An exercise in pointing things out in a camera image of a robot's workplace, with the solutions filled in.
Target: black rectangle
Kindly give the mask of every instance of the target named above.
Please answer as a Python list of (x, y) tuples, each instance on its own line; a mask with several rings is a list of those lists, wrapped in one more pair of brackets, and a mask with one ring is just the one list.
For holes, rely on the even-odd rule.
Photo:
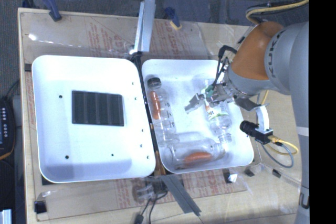
[(124, 126), (122, 96), (72, 91), (72, 123)]

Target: black device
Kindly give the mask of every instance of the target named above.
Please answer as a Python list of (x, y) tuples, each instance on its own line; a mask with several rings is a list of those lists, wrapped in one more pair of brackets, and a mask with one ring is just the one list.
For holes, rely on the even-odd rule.
[(13, 110), (4, 98), (0, 99), (0, 159), (9, 156), (14, 149), (15, 122)]

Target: white tray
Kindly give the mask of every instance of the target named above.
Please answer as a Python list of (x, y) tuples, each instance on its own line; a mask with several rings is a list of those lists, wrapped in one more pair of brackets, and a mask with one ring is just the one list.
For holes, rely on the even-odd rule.
[[(145, 177), (155, 155), (139, 73), (125, 59), (40, 56), (32, 66), (39, 167), (53, 183)], [(124, 126), (73, 124), (72, 90), (122, 95)]]
[[(193, 95), (200, 93), (204, 87), (204, 81), (214, 79), (216, 69), (215, 60), (148, 60), (142, 66), (146, 91), (148, 90), (147, 80), (151, 77), (159, 77), (162, 87), (169, 93), (172, 114), (181, 142), (185, 141), (186, 137), (192, 137), (195, 140), (210, 137), (218, 142), (218, 138), (212, 135), (208, 127), (205, 108), (198, 108), (189, 114), (184, 110)], [(169, 149), (159, 147), (161, 161), (165, 168), (172, 173), (180, 174), (250, 164), (254, 158), (254, 152), (250, 139), (239, 129), (243, 121), (240, 108), (232, 102), (228, 106), (228, 112), (233, 120), (233, 141), (229, 152), (223, 158), (187, 169), (175, 169), (170, 161)]]

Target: bottle cap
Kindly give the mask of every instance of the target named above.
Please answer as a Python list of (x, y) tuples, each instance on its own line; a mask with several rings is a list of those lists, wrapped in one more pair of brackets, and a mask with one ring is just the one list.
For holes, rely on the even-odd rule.
[(157, 89), (161, 87), (161, 80), (157, 77), (151, 78), (147, 81), (147, 86), (150, 89)]

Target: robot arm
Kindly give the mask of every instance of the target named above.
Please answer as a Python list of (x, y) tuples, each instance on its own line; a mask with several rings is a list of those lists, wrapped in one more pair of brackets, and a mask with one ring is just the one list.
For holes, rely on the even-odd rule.
[(231, 64), (224, 64), (224, 78), (206, 96), (196, 94), (185, 111), (221, 101), (235, 102), (247, 111), (260, 111), (250, 98), (264, 90), (291, 95), (302, 157), (302, 180), (296, 224), (309, 223), (309, 125), (308, 125), (309, 23), (282, 28), (263, 22), (246, 37)]

